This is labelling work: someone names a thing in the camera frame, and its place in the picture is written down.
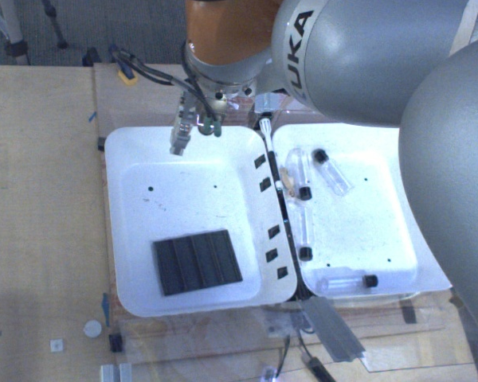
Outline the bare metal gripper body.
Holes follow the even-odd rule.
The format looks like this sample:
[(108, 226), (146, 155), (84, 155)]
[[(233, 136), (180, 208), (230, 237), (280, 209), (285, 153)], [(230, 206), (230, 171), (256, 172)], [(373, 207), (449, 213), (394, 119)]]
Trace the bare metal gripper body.
[(251, 127), (255, 121), (254, 90), (248, 86), (199, 86), (185, 90), (179, 100), (177, 131), (221, 131), (224, 127)]

